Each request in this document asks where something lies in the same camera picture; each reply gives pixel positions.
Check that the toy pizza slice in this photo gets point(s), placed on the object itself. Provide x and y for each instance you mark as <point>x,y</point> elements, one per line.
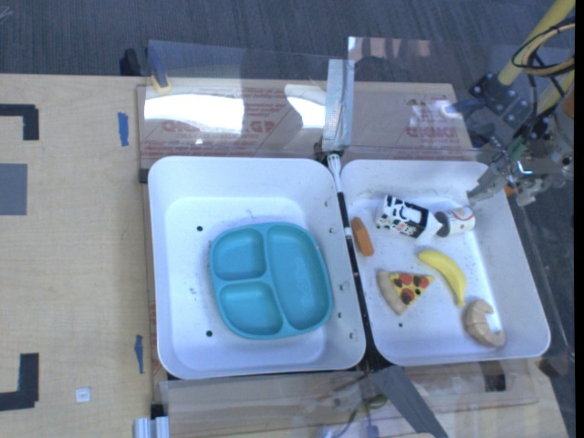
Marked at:
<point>401,290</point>

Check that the blue divided plate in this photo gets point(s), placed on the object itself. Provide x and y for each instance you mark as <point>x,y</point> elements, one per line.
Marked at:
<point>296,272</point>

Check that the small white can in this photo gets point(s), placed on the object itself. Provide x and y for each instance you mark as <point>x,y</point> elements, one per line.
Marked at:
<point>460,221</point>

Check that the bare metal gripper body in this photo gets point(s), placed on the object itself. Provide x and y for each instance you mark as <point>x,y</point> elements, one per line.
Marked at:
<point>545,162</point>

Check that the yellow banana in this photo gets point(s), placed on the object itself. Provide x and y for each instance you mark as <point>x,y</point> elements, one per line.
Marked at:
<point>449,269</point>

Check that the beige toy croissant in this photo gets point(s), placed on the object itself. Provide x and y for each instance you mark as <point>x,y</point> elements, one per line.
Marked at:
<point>478,322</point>

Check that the orange oblong toy food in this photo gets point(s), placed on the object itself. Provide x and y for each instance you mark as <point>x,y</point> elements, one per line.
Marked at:
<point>362,237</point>

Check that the brown cardboard board red print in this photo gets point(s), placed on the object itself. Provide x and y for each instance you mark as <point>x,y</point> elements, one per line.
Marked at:
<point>378,121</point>

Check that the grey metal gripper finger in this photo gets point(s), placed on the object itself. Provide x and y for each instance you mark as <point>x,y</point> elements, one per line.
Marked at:
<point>531,192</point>
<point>487,184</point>

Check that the black and white carton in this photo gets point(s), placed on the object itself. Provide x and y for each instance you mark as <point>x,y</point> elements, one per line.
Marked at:
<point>403,217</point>

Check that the white plastic tray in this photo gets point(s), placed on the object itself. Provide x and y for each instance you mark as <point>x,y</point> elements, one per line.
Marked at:
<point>438,336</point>
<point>182,185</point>

